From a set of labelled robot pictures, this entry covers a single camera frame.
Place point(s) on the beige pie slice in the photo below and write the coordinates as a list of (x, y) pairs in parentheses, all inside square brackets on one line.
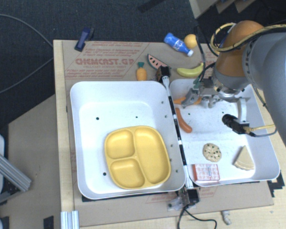
[(244, 162)]

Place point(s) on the orange oblong toy food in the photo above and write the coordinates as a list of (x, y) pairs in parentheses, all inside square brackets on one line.
[(179, 100)]

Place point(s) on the yellow divided plate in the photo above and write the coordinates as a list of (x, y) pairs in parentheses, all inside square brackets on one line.
[(138, 156)]

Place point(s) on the red watermelon slice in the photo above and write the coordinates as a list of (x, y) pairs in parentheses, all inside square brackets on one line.
[(155, 61)]

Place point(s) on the beige biscuit with dark dots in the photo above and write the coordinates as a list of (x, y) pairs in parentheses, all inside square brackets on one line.
[(212, 152)]

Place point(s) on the orange carrot with green top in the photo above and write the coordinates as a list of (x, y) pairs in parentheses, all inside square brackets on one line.
[(141, 73)]

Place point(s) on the black cylinder on white bracket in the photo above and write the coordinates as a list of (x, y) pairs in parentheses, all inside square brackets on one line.
[(237, 124)]

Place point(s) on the orange-red sausage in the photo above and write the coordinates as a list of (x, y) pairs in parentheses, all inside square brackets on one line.
[(183, 124)]

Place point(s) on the red and white carton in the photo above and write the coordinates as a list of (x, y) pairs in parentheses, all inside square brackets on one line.
[(206, 172)]

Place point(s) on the yellow round fruit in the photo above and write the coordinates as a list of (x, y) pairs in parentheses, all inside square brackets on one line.
[(190, 40)]

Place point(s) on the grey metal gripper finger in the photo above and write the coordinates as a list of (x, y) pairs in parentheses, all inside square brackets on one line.
[(191, 98), (210, 101)]

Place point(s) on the blue bottle with white cap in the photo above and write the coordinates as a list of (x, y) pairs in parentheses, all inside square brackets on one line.
[(177, 44)]

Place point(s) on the white plastic tray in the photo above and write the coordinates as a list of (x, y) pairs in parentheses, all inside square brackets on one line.
[(209, 128), (114, 108)]

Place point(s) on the brown cardboard board red print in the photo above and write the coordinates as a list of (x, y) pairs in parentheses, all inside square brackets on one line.
[(124, 211)]

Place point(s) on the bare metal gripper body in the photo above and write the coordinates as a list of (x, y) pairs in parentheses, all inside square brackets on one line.
[(208, 88)]

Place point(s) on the yellow banana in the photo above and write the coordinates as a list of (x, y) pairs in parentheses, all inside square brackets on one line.
[(189, 71)]

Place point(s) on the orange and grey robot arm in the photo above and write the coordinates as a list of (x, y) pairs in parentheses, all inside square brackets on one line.
[(267, 63)]

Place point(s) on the thin black and white rod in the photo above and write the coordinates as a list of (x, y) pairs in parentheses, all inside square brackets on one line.
[(178, 135)]

